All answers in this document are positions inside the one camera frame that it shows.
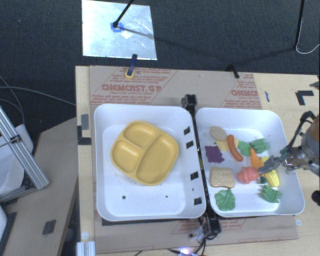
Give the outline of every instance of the yellow divided plate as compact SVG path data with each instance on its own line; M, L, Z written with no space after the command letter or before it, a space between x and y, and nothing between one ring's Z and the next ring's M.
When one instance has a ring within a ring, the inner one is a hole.
M175 139L144 122L129 123L111 148L113 164L144 185L160 184L173 168L179 153Z

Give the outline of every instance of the black metal post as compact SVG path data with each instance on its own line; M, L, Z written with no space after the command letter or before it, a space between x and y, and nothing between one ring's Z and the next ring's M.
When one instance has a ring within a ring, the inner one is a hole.
M297 25L297 29L296 29L295 44L294 44L293 48L296 48L296 45L298 44L298 41L299 41L302 16L303 16L303 13L304 13L304 6L305 6L305 0L301 0L299 20L298 20L298 25Z
M125 15L126 11L129 9L129 7L131 6L131 4L134 2L134 0L130 0L130 2L127 4L127 6L124 8L123 12L120 14L119 18L112 23L112 27L117 28L118 27L118 23L121 20L121 18L123 17L123 15Z

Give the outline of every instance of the hot dog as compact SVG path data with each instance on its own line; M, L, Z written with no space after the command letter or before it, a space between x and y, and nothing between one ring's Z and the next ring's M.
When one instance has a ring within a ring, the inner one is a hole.
M228 135L226 137L226 142L228 143L231 155L234 157L235 160L241 162L244 159L244 157L236 149L234 136L231 134Z

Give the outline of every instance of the silver metal sheet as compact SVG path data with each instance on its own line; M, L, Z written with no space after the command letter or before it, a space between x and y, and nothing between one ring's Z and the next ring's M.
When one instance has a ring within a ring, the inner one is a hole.
M157 60L150 7L131 5L114 29L112 23L127 5L82 0L84 56Z

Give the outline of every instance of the yellow corn cob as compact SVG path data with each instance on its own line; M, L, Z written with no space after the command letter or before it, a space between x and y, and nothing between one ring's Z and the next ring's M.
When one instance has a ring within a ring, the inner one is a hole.
M261 157L260 160L264 164L265 161L268 160L268 157L263 156L263 157ZM279 187L280 181L279 181L279 177L277 175L276 170L266 172L263 174L263 176L266 178L266 181L269 183L270 187Z

